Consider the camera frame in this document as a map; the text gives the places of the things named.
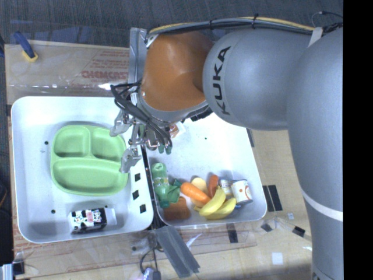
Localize brown bread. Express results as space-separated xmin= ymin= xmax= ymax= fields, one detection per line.
xmin=163 ymin=196 xmax=192 ymax=222

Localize white plastic tray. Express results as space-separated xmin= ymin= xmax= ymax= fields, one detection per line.
xmin=10 ymin=95 xmax=154 ymax=244
xmin=144 ymin=112 xmax=268 ymax=229

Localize pale yellow biscuit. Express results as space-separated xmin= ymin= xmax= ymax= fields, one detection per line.
xmin=190 ymin=177 xmax=209 ymax=208

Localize green broccoli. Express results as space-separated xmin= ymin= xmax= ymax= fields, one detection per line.
xmin=167 ymin=179 xmax=183 ymax=204

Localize green plastic bottle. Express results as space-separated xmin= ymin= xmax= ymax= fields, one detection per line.
xmin=150 ymin=162 xmax=172 ymax=209

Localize small white can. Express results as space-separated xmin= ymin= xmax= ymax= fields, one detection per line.
xmin=218 ymin=178 xmax=234 ymax=200

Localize orange sausage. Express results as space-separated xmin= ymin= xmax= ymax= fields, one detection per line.
xmin=207 ymin=174 xmax=220 ymax=200

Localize green divided plate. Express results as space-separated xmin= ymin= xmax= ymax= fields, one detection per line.
xmin=50 ymin=124 xmax=130 ymax=197

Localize black and white cow carton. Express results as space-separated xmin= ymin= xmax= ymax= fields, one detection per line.
xmin=68 ymin=206 xmax=118 ymax=235

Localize brown cardboard board, red print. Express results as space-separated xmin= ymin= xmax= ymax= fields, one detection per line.
xmin=4 ymin=39 xmax=313 ymax=280

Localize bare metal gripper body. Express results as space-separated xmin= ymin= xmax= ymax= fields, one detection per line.
xmin=128 ymin=118 xmax=173 ymax=152

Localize orange carrot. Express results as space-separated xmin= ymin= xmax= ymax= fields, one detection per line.
xmin=180 ymin=181 xmax=212 ymax=205

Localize orange and white packet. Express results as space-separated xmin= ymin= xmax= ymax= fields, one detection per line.
xmin=168 ymin=121 xmax=187 ymax=140

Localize white and orange can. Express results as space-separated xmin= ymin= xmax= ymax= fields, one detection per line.
xmin=230 ymin=179 xmax=254 ymax=206

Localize yellow banana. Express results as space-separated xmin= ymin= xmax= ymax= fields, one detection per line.
xmin=198 ymin=186 xmax=237 ymax=221

